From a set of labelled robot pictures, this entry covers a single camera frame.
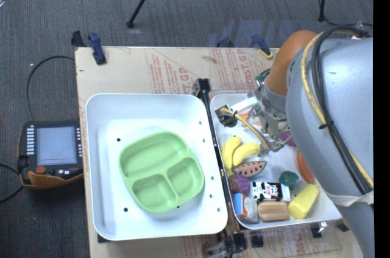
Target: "table top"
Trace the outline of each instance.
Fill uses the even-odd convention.
[[[271,49],[274,56],[277,49]],[[106,63],[96,64],[93,48],[76,48],[76,79],[79,96],[80,127],[83,144],[83,168],[87,204],[88,235],[92,258],[178,257],[203,258],[206,249],[217,244],[215,235],[163,237],[122,242],[99,242],[94,228],[91,203],[91,180],[86,111],[87,101],[98,93],[188,94],[198,78],[210,80],[212,90],[237,90],[247,93],[257,87],[254,77],[270,68],[255,48],[168,48],[103,47]],[[263,234],[263,247],[253,247],[237,257],[361,257],[350,231],[341,232],[329,225],[321,238],[312,238],[309,226],[287,227],[283,233]],[[300,240],[292,235],[299,235]]]

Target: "gray carpet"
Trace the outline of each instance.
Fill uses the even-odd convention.
[[[96,32],[104,46],[189,47],[215,47],[226,38],[246,47],[254,33],[280,47],[296,30],[321,32],[334,24],[362,23],[373,33],[374,0],[325,0],[321,21],[319,1],[145,0],[129,29],[140,0],[0,0],[0,163],[16,167],[20,130],[30,120],[30,72],[50,56],[74,57],[74,31],[85,43]],[[35,120],[77,118],[73,61],[42,64],[29,99]],[[18,175],[0,166],[0,199],[19,186]],[[0,212],[1,257],[89,256],[82,180],[39,192],[24,188],[0,203]]]

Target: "red emergency button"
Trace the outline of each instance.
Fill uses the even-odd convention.
[[[46,172],[46,168],[44,166],[37,166],[35,172],[37,174],[44,174]]]

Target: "green plate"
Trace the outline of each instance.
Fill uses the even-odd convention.
[[[161,131],[127,145],[119,171],[137,203],[149,212],[165,212],[195,197],[204,186],[202,168],[186,142]]]

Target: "yellow banana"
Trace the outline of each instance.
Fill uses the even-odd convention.
[[[224,163],[224,166],[229,173],[228,176],[232,174],[233,153],[240,144],[241,138],[234,135],[231,138],[227,139],[221,149],[222,162]]]
[[[248,155],[254,155],[260,152],[260,144],[248,142],[240,145],[233,153],[232,167],[238,166]]]

